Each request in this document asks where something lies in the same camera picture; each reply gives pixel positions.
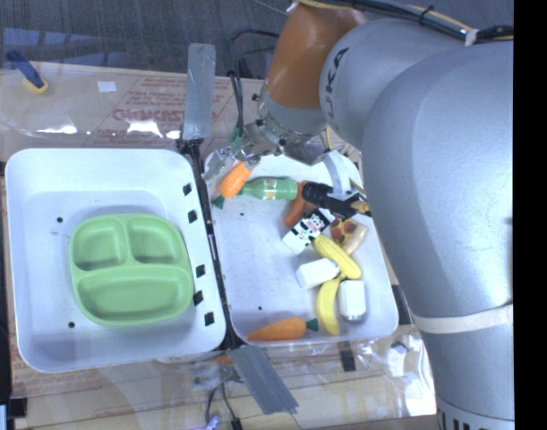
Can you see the yellow toy corn cob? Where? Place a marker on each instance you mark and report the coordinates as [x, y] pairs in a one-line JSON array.
[[338, 253]]

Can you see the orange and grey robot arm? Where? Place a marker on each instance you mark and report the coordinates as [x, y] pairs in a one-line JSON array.
[[438, 150]]

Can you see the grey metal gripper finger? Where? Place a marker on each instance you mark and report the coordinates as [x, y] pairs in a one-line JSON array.
[[216, 164], [250, 160]]

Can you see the cow print white carton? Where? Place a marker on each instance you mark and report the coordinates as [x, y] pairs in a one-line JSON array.
[[305, 233]]

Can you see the white plastic bottle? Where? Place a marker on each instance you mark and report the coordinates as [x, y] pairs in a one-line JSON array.
[[352, 298]]

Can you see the white plastic carton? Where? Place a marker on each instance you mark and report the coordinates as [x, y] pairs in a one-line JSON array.
[[315, 272]]

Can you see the green plastic bottle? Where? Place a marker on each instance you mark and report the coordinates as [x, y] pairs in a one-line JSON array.
[[270, 189]]

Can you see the white plastic tray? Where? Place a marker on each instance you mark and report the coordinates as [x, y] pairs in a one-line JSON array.
[[259, 262], [45, 285]]

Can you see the yellow banana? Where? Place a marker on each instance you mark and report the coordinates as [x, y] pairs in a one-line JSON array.
[[327, 305]]

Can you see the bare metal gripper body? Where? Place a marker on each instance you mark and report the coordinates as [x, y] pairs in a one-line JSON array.
[[266, 140]]

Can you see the orange toy carrot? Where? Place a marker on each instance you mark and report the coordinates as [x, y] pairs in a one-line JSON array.
[[235, 181], [279, 329]]

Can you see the green divided plate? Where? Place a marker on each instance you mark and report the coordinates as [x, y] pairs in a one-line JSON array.
[[130, 276]]

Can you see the brown cardboard board red print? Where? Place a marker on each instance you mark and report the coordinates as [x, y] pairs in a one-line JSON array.
[[121, 105]]

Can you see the toy pizza slice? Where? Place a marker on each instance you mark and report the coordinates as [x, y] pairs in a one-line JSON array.
[[351, 235]]

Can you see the orange toy sausage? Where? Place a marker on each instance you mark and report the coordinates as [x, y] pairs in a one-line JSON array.
[[295, 211]]

